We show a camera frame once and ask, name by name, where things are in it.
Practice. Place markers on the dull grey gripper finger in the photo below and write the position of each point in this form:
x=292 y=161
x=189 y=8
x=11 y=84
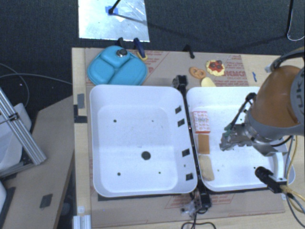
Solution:
x=224 y=142

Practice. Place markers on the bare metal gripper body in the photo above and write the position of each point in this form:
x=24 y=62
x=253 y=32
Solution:
x=243 y=135

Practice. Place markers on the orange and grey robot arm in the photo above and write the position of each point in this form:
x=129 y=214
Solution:
x=274 y=96

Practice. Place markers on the orange square toast slice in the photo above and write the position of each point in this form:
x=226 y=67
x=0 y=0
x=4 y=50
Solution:
x=203 y=144

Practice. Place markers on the white and orange carton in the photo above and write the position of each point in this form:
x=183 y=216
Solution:
x=201 y=121

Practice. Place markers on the beige toy bread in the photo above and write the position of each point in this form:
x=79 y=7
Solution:
x=206 y=168

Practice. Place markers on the white plastic tray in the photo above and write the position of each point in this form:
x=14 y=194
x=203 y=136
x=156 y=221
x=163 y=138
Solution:
x=133 y=139
x=238 y=170

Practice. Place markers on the thin black rod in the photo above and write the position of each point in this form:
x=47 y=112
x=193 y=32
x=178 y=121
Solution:
x=191 y=137

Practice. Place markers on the pale yellow oval chip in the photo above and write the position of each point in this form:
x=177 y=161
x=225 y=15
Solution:
x=207 y=82

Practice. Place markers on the brown cardboard board red print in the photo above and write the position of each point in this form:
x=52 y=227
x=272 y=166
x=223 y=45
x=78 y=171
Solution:
x=238 y=206

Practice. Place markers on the toy pizza slice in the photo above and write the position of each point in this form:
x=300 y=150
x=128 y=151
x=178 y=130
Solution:
x=215 y=68

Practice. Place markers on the orange pretzel biscuit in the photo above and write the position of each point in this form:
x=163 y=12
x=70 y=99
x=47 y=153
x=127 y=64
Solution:
x=201 y=73

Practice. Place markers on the blue divided plate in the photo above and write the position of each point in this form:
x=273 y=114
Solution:
x=128 y=74

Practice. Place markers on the black cylinder on white bracket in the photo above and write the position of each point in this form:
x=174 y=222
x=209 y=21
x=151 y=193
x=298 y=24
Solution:
x=269 y=178

